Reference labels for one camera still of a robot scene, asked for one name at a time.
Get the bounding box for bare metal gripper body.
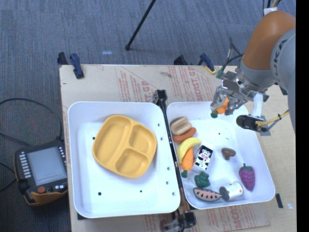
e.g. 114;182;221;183
219;70;270;103

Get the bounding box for small orange carrot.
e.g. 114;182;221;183
211;97;230;119

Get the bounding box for white plastic tray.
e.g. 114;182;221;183
67;101;182;219
166;101;276;210

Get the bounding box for tan bread bun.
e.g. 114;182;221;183
169;116;193;136

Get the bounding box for orange sausage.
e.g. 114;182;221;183
172;127;197;144

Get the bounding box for brown mushroom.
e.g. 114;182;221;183
221;147;237;160

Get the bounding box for yellow banana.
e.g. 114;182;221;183
177;137;202;164

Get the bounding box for white cow print carton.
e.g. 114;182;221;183
193;141;215;174

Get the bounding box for large orange carrot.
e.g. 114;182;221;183
181;146;195;179

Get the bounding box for purple grapes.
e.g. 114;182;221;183
238;163;256;192

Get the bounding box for green broccoli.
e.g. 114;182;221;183
194;171;211;189

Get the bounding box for brown cardboard board red print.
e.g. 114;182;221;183
59;64;296;232

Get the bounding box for white can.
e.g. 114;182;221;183
219;180;244;202

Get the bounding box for red watermelon slice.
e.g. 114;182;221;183
192;187;223;203

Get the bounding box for black tripod leg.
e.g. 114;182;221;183
125;0;163;51

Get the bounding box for yellow divided plate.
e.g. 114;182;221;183
91;114;158;179

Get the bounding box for black cylinder on white bracket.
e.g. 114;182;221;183
236;92;269;133

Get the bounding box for black block with thin wires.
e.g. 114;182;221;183
151;89;169;105
160;210;197;232

